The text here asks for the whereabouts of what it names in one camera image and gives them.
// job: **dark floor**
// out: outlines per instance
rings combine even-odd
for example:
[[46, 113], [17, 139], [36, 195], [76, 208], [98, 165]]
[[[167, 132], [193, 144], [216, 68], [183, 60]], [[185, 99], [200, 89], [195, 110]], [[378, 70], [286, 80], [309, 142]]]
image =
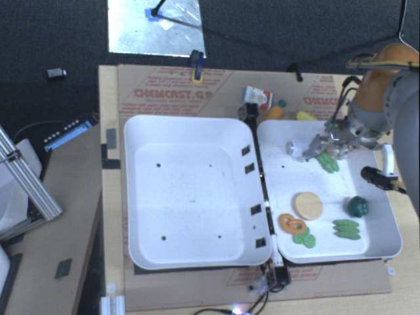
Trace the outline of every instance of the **dark floor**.
[[[345, 62], [398, 41], [401, 0], [199, 0], [205, 67], [345, 74]], [[185, 66], [187, 59], [108, 52], [107, 0], [0, 0], [0, 125], [12, 137], [39, 121], [98, 112], [98, 66]], [[420, 0], [408, 0], [405, 40], [419, 49]], [[66, 68], [63, 80], [45, 70]], [[57, 124], [25, 130], [37, 152]], [[98, 233], [80, 315], [95, 314]]]

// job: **metal plate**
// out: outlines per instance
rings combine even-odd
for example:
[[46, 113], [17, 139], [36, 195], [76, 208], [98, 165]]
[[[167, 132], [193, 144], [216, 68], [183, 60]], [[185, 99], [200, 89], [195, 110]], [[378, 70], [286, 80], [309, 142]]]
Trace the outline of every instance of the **metal plate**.
[[166, 0], [160, 18], [148, 18], [160, 0], [108, 0], [111, 53], [189, 57], [205, 53], [198, 0]]

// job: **robotic arm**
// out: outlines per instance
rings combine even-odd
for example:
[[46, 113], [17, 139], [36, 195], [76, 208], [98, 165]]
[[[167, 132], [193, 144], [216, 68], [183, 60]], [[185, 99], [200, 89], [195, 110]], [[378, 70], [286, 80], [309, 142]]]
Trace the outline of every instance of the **robotic arm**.
[[[396, 162], [406, 193], [419, 214], [419, 54], [406, 45], [395, 43], [385, 47], [369, 62], [352, 61], [348, 67], [369, 70], [358, 87], [347, 116], [336, 119], [345, 100], [341, 97], [337, 111], [326, 123], [325, 131], [329, 135], [316, 136], [303, 156], [308, 160], [327, 147], [336, 151], [338, 159], [362, 146], [378, 150], [382, 145], [377, 140], [393, 129]], [[352, 76], [345, 83], [352, 81], [360, 82]], [[380, 188], [392, 187], [391, 184], [385, 188], [375, 183], [376, 174], [372, 169], [364, 169], [362, 176]]]

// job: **cardboard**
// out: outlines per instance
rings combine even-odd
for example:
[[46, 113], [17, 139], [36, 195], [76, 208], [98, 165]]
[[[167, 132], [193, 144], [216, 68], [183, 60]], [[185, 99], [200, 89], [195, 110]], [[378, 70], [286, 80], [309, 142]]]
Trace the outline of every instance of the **cardboard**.
[[[304, 74], [304, 81], [299, 83], [293, 73], [204, 69], [203, 83], [194, 84], [191, 73], [190, 68], [118, 67], [127, 311], [250, 303], [259, 296], [249, 291], [248, 285], [262, 272], [259, 266], [159, 272], [134, 266], [127, 249], [125, 122], [137, 114], [236, 117], [247, 85], [273, 93], [275, 103], [284, 99], [284, 119], [294, 119], [297, 111], [304, 110], [326, 120], [337, 104], [336, 85], [343, 80], [337, 75]], [[264, 116], [261, 111], [259, 121]], [[387, 270], [380, 260], [294, 266], [289, 271], [292, 282], [282, 292], [272, 294], [271, 301], [391, 292]]]

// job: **white tray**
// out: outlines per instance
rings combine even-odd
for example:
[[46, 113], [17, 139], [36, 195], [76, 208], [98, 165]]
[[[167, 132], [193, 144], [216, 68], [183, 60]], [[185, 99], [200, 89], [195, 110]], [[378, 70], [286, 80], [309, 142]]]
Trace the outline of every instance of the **white tray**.
[[[263, 192], [246, 124], [138, 115], [125, 125], [125, 159], [135, 264], [240, 266], [269, 258]], [[254, 170], [247, 173], [246, 167]]]
[[[316, 159], [297, 161], [286, 154], [287, 142], [311, 140], [317, 133], [324, 134], [322, 121], [270, 120], [261, 123], [258, 129], [262, 165], [281, 254], [299, 264], [397, 255], [402, 239], [387, 193], [360, 176], [365, 166], [377, 168], [372, 151], [366, 148], [353, 151], [347, 159], [339, 161], [340, 170], [333, 174], [323, 170]], [[316, 237], [313, 249], [295, 244], [292, 235], [284, 232], [278, 224], [278, 217], [283, 213], [298, 218], [293, 201], [299, 192], [314, 192], [323, 202], [321, 217], [306, 221], [310, 233]], [[357, 195], [369, 202], [369, 213], [363, 218], [351, 217], [345, 209], [349, 199]], [[352, 241], [335, 236], [332, 222], [337, 219], [352, 219], [359, 223], [362, 239]]]

